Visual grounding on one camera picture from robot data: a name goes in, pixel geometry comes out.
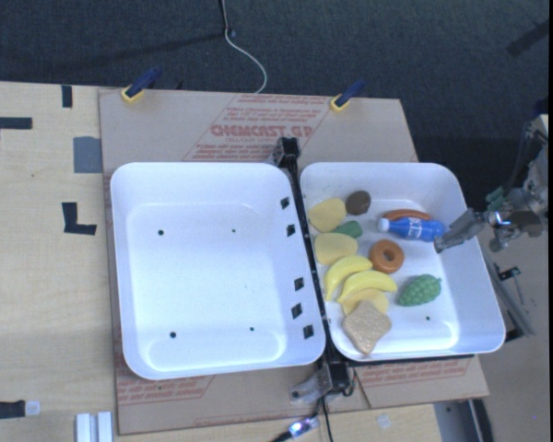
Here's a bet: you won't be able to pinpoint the green toy vegetable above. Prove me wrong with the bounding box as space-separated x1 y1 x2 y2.
333 219 365 240

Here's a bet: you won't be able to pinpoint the white plastic tray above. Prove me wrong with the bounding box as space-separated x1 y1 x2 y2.
109 161 327 381
299 161 507 363

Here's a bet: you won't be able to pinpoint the orange doughnut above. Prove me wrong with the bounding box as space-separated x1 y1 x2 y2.
367 238 406 275

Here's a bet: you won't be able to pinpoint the black block with thin wires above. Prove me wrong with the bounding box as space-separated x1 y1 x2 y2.
273 136 302 169
319 357 352 393

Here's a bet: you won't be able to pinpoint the yellow banana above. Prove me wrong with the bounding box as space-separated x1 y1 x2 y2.
335 269 399 306
323 254 374 303

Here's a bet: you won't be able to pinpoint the orange sausage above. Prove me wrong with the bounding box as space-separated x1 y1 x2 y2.
381 208 432 224

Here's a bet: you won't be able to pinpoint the tan bread slice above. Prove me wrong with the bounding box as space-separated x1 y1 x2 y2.
340 299 394 356

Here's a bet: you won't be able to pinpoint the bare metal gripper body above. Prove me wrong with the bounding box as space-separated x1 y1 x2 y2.
484 185 550 254

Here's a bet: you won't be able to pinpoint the brown round toy food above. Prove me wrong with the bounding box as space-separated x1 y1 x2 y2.
344 189 373 217

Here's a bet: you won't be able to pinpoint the brown cardboard board red print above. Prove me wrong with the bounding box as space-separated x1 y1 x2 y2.
98 88 490 436

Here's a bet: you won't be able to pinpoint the yellow rounded toy food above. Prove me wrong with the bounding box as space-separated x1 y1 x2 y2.
341 288 391 317
313 231 359 267
307 196 348 234

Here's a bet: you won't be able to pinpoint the blue bottle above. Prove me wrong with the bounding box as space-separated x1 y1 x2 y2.
376 215 448 244

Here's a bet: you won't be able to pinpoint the green grapes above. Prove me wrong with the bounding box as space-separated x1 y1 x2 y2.
396 273 443 308

